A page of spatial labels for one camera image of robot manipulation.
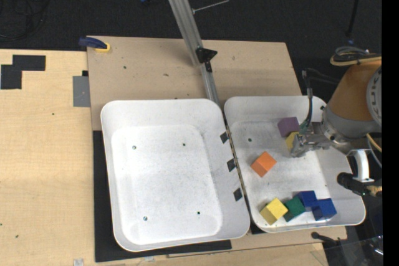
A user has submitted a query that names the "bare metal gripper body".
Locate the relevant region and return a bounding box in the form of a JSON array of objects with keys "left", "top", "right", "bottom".
[{"left": 307, "top": 121, "right": 350, "bottom": 154}]

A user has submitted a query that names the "yellow cube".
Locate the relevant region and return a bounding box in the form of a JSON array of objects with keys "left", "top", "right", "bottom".
[
  {"left": 285, "top": 131, "right": 300, "bottom": 151},
  {"left": 259, "top": 197, "right": 289, "bottom": 226}
]

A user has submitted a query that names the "purple cube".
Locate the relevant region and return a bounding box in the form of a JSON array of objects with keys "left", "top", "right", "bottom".
[{"left": 277, "top": 116, "right": 301, "bottom": 138}]

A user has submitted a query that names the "white plastic tray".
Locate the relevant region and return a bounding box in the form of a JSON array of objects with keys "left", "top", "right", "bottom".
[
  {"left": 223, "top": 95, "right": 367, "bottom": 234},
  {"left": 100, "top": 98, "right": 251, "bottom": 252}
]

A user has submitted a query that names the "orange cube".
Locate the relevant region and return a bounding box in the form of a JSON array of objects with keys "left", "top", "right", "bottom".
[{"left": 250, "top": 151, "right": 278, "bottom": 178}]

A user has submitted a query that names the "blue cube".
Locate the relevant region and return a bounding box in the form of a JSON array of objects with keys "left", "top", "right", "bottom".
[
  {"left": 311, "top": 197, "right": 338, "bottom": 222},
  {"left": 294, "top": 190, "right": 319, "bottom": 212}
]

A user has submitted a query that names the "green cube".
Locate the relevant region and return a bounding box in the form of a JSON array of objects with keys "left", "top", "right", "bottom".
[{"left": 282, "top": 196, "right": 307, "bottom": 223}]

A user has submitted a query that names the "brown flat board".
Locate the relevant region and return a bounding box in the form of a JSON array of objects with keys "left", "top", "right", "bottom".
[{"left": 85, "top": 36, "right": 349, "bottom": 255}]

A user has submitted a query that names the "black cylinder on white bracket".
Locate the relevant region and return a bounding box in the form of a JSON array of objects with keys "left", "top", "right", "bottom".
[{"left": 336, "top": 148, "right": 375, "bottom": 197}]

